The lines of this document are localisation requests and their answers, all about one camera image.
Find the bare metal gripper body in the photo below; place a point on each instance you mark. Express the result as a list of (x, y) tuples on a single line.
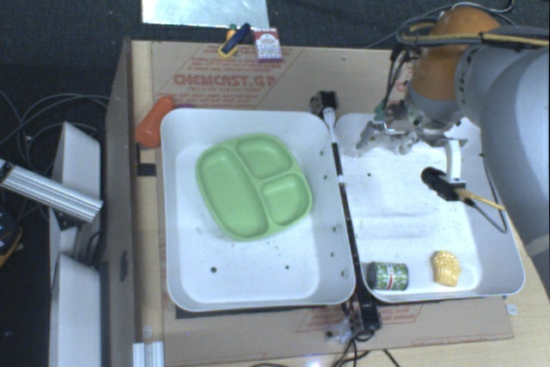
[(401, 122)]

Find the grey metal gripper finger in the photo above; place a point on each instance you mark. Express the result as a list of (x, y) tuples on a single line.
[(408, 144), (366, 136)]

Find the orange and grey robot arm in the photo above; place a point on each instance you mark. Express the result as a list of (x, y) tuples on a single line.
[(507, 99)]

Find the thin black and white rod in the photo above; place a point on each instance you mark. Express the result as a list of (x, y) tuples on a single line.
[(344, 189)]

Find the white plastic tray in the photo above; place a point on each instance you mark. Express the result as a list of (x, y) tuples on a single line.
[(258, 270), (408, 219)]

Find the yellow ridged toy food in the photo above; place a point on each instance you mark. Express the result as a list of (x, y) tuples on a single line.
[(447, 268)]

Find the green can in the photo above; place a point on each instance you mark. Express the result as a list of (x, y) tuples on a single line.
[(389, 276)]

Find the red and white carton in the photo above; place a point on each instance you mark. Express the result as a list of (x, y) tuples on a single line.
[(268, 45)]

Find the green divided plate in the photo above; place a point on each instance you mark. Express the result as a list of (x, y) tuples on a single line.
[(240, 189)]

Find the brown cardboard board, red print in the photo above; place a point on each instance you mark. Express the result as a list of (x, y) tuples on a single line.
[(240, 77)]

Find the blue and yellow toy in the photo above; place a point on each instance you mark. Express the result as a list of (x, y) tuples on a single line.
[(232, 43)]

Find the orange carrot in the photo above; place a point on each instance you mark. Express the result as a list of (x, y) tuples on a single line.
[(152, 122)]

